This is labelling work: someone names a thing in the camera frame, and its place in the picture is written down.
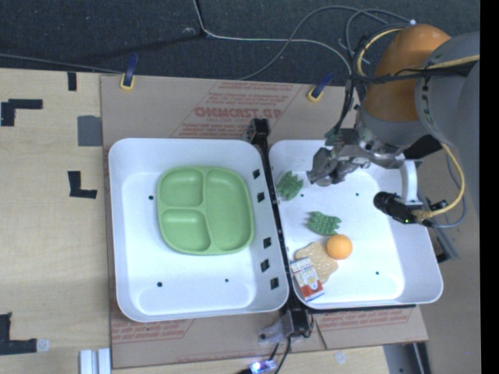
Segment thin black rod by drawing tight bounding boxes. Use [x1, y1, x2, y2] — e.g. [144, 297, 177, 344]
[257, 140, 300, 319]

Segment black block with thin wires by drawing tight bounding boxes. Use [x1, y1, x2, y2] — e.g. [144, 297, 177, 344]
[257, 308, 315, 346]
[244, 118, 272, 146]

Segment brown cardboard board red print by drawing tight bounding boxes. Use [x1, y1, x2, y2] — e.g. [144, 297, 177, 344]
[99, 74, 430, 369]

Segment green divided plate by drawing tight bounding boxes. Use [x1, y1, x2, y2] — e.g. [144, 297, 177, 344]
[156, 165, 256, 256]

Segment tan bread slice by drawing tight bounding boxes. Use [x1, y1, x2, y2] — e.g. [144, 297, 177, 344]
[294, 242, 339, 285]

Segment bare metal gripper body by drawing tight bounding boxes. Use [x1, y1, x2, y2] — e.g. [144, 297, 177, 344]
[330, 128, 407, 170]

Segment white plastic tray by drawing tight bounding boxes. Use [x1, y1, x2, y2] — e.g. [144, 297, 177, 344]
[108, 137, 290, 323]
[268, 139, 444, 310]

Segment orange ball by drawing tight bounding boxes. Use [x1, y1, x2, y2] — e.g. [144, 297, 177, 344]
[325, 234, 354, 261]

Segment white and red carton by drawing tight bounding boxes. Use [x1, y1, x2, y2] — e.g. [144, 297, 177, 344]
[289, 257, 326, 303]

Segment green pea pods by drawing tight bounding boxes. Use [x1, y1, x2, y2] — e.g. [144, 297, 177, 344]
[306, 210, 343, 237]
[275, 171, 305, 202]

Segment black cylinder on white bracket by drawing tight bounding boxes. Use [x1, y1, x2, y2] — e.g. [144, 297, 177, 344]
[373, 160, 424, 225]

